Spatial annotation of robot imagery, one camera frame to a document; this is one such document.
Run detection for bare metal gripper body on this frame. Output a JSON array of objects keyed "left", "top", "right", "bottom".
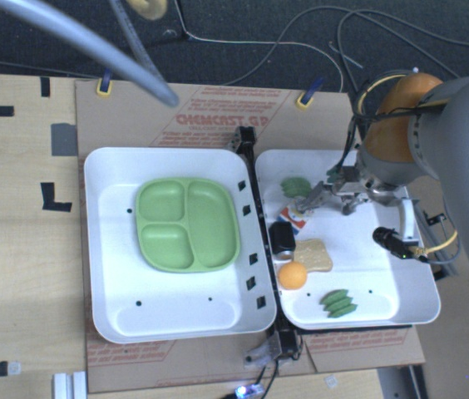
[{"left": 332, "top": 166, "right": 407, "bottom": 207}]

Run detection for green lettuce leaf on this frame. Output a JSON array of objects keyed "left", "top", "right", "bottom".
[{"left": 279, "top": 175, "right": 313, "bottom": 200}]

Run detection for white red blue carton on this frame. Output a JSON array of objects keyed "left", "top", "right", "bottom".
[{"left": 276, "top": 204, "right": 309, "bottom": 236}]

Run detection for black box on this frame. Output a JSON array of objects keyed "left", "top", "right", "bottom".
[{"left": 268, "top": 220, "right": 299, "bottom": 257}]

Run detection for tan bread slice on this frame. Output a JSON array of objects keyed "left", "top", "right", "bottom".
[{"left": 292, "top": 239, "right": 334, "bottom": 274}]

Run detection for white plastic tray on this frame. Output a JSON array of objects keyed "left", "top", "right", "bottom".
[
  {"left": 254, "top": 148, "right": 442, "bottom": 331},
  {"left": 83, "top": 146, "right": 278, "bottom": 345}
]

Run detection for orange ball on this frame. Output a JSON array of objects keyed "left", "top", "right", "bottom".
[{"left": 277, "top": 260, "right": 309, "bottom": 292}]

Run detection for green pea pods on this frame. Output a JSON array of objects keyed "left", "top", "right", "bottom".
[{"left": 318, "top": 288, "right": 359, "bottom": 319}]

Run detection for green divided plate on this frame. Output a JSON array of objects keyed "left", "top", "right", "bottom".
[{"left": 135, "top": 176, "right": 242, "bottom": 273}]

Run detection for brown cardboard board red print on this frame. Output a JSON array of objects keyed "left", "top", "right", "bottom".
[{"left": 74, "top": 79, "right": 427, "bottom": 394}]

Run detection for black cylinder on white bracket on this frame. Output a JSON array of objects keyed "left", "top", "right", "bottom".
[{"left": 372, "top": 197, "right": 421, "bottom": 261}]

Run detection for black block with thin wires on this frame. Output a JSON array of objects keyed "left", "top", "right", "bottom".
[
  {"left": 227, "top": 126, "right": 258, "bottom": 155},
  {"left": 244, "top": 328, "right": 303, "bottom": 367}
]

